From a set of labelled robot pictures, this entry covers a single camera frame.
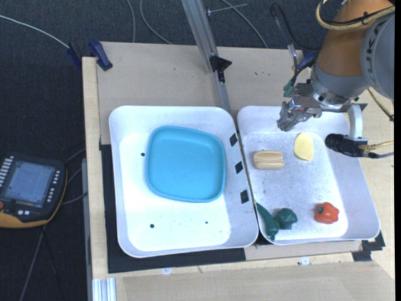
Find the wooden table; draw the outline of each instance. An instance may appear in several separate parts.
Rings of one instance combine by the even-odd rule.
[[[96,59],[83,58],[88,219],[89,282],[109,279],[118,301],[126,300],[395,300],[394,162],[362,159],[361,164],[381,222],[386,247],[372,261],[354,261],[361,241],[252,245],[237,263],[109,273],[102,158],[99,144],[109,144],[108,116],[121,105],[216,106],[211,75],[196,46],[103,43],[113,68],[103,71]],[[280,106],[283,86],[292,76],[286,50],[218,48],[233,64],[225,71],[232,116],[247,105]],[[304,72],[299,82],[304,82]],[[370,144],[393,139],[393,123],[365,92],[361,102],[364,136]],[[392,103],[379,99],[393,110]]]

